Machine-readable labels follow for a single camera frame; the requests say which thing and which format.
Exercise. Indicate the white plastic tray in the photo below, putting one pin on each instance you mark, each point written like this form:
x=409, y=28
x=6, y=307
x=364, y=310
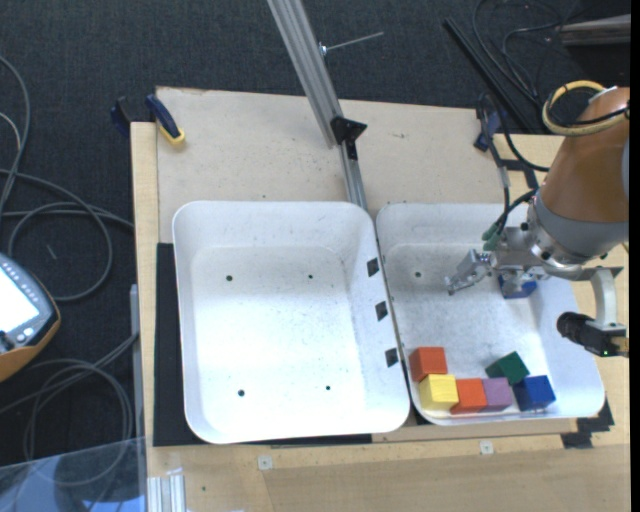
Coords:
x=280, y=325
x=480, y=320

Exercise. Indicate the black cylinder on white bracket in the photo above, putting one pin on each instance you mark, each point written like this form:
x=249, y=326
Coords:
x=587, y=330

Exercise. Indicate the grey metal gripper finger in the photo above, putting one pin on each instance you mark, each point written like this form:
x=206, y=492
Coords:
x=469, y=270
x=511, y=283

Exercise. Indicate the brown cardboard board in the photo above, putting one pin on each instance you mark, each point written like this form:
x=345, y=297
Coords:
x=250, y=150

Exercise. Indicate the blue cube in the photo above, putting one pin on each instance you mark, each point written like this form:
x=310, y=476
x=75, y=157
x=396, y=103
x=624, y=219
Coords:
x=535, y=392
x=529, y=289

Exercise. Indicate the orange cube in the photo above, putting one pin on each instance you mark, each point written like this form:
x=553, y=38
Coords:
x=470, y=396
x=429, y=362

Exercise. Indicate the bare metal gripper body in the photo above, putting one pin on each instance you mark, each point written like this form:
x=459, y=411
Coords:
x=517, y=252

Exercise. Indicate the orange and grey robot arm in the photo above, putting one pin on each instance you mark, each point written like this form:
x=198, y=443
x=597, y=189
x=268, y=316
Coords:
x=585, y=170

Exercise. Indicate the green cube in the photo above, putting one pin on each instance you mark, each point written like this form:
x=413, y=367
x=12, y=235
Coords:
x=509, y=367

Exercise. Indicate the yellow cube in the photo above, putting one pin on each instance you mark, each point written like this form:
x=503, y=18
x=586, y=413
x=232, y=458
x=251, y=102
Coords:
x=438, y=392

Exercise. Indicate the purple cube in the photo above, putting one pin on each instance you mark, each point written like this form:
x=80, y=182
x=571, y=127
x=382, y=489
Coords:
x=497, y=394

